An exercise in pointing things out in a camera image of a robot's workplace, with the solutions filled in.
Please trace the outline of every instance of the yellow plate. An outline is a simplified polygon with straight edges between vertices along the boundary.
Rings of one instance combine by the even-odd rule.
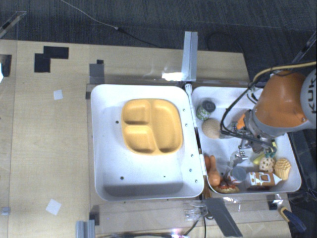
[[[174,153],[183,144],[178,110],[166,100],[128,101],[122,108],[121,124],[124,143],[134,153]]]

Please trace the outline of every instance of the beige ball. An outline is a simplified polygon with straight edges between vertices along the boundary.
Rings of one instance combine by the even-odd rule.
[[[203,133],[212,139],[218,139],[220,137],[220,122],[214,118],[209,118],[203,122]]]

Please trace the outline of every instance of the orange object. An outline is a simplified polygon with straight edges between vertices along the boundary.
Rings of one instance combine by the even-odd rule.
[[[207,170],[207,173],[208,173],[210,168],[211,168],[210,157],[207,154],[204,154],[204,160],[205,160],[206,170]]]
[[[174,153],[183,144],[183,131],[175,105],[161,99],[128,101],[121,113],[125,145],[134,153]]]
[[[237,129],[242,129],[243,127],[245,127],[245,123],[244,123],[244,117],[246,117],[245,114],[243,114],[239,120],[238,120],[238,123],[237,123]]]
[[[296,127],[306,121],[300,100],[305,76],[286,74],[289,71],[271,77],[255,106],[256,117],[272,127]]]
[[[210,162],[211,162],[211,168],[208,172],[208,181],[212,187],[216,187],[220,184],[221,177],[217,170],[216,158],[214,157],[214,155],[210,156]]]

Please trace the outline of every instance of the wooden surface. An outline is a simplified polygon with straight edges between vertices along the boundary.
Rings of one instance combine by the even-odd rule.
[[[51,73],[34,73],[34,53],[43,53],[44,45],[69,47],[69,59],[52,59]],[[18,42],[9,238],[71,238],[75,237],[76,221],[88,219],[90,188],[85,93],[89,63],[96,63],[97,59],[105,62],[106,81],[113,75],[114,79],[128,75],[160,78],[163,71],[180,70],[182,51]],[[217,52],[198,53],[198,77],[248,81],[241,54]],[[60,89],[63,99],[54,100],[53,92]],[[56,216],[46,211],[51,199],[61,203]],[[271,227],[268,229],[275,230],[272,233],[276,232],[279,237],[289,237],[285,221],[241,223],[239,227],[246,237],[271,234],[262,231],[263,227]],[[214,224],[209,229],[209,237],[222,237]],[[191,237],[201,237],[202,232],[198,227]]]

